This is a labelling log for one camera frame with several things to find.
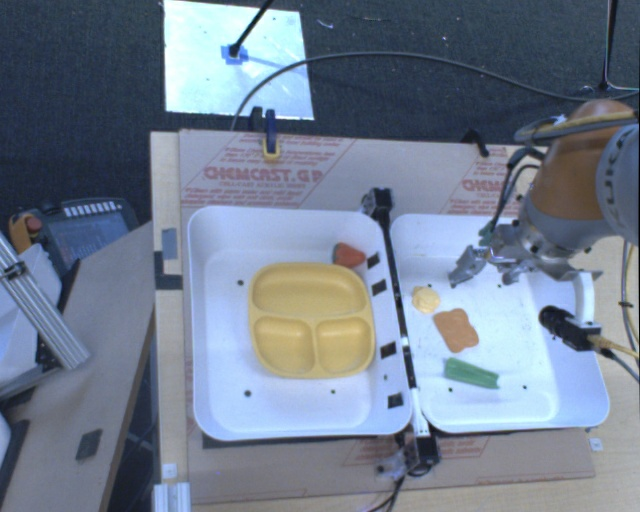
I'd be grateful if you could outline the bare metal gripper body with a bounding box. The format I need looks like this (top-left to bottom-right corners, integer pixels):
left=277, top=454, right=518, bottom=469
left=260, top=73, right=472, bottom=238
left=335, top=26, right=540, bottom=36
left=486, top=221, right=604, bottom=282

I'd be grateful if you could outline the pale yellow biscuit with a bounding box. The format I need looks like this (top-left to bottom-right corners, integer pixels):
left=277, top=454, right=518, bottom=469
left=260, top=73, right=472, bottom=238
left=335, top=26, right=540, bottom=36
left=411, top=285, right=442, bottom=315

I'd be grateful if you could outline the orange bread slice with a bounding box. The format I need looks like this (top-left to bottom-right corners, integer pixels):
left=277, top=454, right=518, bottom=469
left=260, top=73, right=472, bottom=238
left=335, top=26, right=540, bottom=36
left=432, top=308, right=480, bottom=355

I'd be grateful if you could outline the thin black and white rod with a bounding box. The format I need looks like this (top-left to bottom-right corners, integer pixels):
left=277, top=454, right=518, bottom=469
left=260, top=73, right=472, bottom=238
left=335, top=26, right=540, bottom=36
left=375, top=205, right=430, bottom=436

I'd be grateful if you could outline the white plastic tray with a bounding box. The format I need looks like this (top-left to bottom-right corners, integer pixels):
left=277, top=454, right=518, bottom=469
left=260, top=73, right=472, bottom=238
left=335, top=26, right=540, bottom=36
left=389, top=213, right=612, bottom=435
left=187, top=205, right=414, bottom=442

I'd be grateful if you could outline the green bean pod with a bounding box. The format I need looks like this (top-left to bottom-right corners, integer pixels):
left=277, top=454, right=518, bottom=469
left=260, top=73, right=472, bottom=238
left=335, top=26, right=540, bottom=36
left=443, top=357, right=501, bottom=390

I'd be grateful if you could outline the orange carrot with green top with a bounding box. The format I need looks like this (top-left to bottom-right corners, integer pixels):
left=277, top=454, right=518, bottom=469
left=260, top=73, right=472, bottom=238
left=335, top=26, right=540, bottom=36
left=331, top=242, right=368, bottom=269

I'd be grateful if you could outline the yellow divided plate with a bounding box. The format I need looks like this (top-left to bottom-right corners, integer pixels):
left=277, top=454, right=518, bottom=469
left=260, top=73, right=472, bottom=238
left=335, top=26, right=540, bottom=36
left=247, top=261, right=377, bottom=380

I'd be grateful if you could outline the brown cardboard board red print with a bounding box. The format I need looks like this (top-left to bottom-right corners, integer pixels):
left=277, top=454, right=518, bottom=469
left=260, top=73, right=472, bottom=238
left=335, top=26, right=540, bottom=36
left=177, top=129, right=597, bottom=506

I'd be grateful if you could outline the black cylinder on white bracket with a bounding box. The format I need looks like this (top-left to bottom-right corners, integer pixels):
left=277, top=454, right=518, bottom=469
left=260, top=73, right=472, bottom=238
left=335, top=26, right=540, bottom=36
left=538, top=269, right=603, bottom=353

